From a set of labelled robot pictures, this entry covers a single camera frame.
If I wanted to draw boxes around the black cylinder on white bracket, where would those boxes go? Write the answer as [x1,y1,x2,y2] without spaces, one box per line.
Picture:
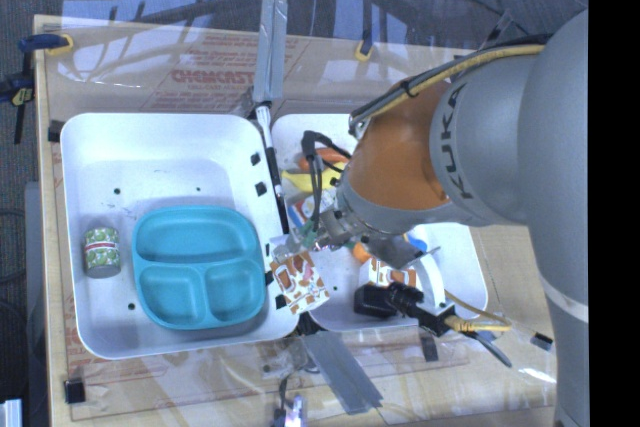
[353,249,457,337]

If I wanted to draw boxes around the green and white can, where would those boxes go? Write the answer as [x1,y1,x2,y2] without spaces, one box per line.
[82,226,122,279]

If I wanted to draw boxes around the orange carrot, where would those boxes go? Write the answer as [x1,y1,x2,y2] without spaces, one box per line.
[298,147,352,172]

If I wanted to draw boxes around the brown cardboard board red print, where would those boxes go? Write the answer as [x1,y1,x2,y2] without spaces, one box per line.
[33,14,559,427]

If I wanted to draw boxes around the blue divided plate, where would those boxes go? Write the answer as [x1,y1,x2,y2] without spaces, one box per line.
[131,205,267,331]

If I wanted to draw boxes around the blue and white item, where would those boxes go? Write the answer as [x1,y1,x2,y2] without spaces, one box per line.
[405,228,429,254]

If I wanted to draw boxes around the thin black and white rod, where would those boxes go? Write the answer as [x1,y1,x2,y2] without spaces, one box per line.
[254,103,292,236]

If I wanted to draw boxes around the yellow banana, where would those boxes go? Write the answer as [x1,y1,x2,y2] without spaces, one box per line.
[280,161,347,194]

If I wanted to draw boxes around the white red and blue packet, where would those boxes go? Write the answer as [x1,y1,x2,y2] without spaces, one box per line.
[287,195,317,230]

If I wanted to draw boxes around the white plastic tray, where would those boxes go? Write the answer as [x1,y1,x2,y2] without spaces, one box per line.
[59,112,301,361]
[269,113,489,334]

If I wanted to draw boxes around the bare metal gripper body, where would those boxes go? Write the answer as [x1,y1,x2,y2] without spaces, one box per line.
[292,209,372,252]

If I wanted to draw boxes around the small orange round item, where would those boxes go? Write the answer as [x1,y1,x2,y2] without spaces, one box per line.
[351,241,374,265]

